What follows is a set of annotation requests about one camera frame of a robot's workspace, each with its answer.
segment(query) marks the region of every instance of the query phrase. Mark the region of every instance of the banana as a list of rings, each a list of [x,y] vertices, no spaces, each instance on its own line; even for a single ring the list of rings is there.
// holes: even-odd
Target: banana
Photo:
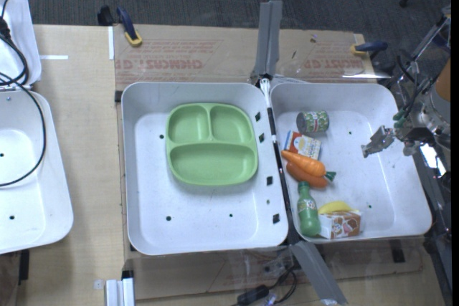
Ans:
[[[356,209],[352,209],[345,201],[337,200],[331,201],[327,204],[322,205],[318,209],[319,214],[331,213],[334,211],[355,211]]]

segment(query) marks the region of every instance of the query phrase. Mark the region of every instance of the orange carrot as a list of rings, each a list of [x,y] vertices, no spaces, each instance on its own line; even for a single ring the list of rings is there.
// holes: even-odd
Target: orange carrot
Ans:
[[[298,153],[290,152],[289,150],[282,150],[280,152],[282,157],[287,161],[296,164],[303,171],[315,177],[322,177],[326,174],[325,166],[322,162],[314,158],[303,156]]]
[[[311,188],[325,188],[328,185],[329,181],[332,181],[335,177],[335,172],[328,172],[325,176],[317,177],[312,176],[309,173],[305,172],[299,168],[296,164],[292,162],[287,162],[287,172],[296,180],[296,181],[307,181]]]

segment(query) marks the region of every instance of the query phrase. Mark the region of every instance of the green can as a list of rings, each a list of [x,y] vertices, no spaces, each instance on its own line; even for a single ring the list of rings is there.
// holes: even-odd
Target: green can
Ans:
[[[329,125],[330,118],[326,111],[306,111],[296,117],[298,132],[303,135],[326,131]]]

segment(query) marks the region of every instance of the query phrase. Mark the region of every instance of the green plate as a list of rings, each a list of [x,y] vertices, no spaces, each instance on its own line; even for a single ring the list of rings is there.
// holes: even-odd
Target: green plate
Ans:
[[[221,103],[174,108],[167,119],[166,152],[172,173],[194,185],[243,183],[258,166],[250,119],[238,107]]]

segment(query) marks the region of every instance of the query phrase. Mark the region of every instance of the bottle cap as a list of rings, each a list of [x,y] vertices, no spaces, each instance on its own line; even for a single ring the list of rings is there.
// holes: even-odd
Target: bottle cap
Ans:
[[[309,188],[309,182],[307,181],[300,181],[298,183],[298,190],[301,190],[302,188]]]

